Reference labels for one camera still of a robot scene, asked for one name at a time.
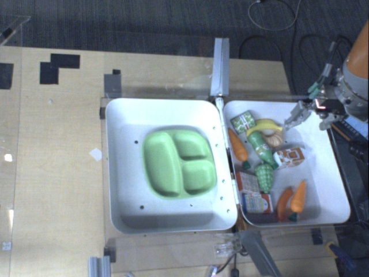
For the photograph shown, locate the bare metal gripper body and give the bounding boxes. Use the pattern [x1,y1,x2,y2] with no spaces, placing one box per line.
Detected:
[310,89,369,119]

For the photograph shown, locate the yellow banana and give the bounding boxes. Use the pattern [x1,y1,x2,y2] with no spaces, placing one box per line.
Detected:
[245,118,285,139]

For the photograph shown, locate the beige bread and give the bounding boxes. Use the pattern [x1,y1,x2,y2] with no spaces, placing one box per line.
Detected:
[261,129,285,148]

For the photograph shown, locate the orange and white carton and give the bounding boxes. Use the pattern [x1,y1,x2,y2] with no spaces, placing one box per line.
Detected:
[272,146,307,170]

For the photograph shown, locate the green bottle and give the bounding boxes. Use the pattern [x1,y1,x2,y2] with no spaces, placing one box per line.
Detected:
[247,131,279,170]

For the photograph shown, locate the green and white carton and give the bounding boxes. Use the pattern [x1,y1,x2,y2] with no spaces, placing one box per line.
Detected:
[229,110,257,136]

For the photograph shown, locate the white plastic tray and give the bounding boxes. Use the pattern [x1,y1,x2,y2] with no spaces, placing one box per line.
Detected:
[104,97,239,235]
[223,100,352,228]

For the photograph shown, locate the orange carrot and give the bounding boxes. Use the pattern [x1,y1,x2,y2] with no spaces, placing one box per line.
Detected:
[288,180,307,222]
[227,127,252,171]

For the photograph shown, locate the green grapes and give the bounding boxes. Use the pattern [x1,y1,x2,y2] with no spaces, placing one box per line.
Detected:
[254,162,275,194]

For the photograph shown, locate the orange patterned white carton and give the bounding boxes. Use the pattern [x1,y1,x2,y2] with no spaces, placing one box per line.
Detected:
[235,171,261,194]

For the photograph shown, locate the orange sausage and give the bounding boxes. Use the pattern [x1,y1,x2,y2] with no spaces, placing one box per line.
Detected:
[276,188,295,222]

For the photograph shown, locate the blue and orange carton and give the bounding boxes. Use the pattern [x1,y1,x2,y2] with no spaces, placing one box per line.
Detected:
[241,192,274,215]

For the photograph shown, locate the green divided plate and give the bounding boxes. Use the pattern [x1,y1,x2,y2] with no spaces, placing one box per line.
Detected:
[141,129,218,199]

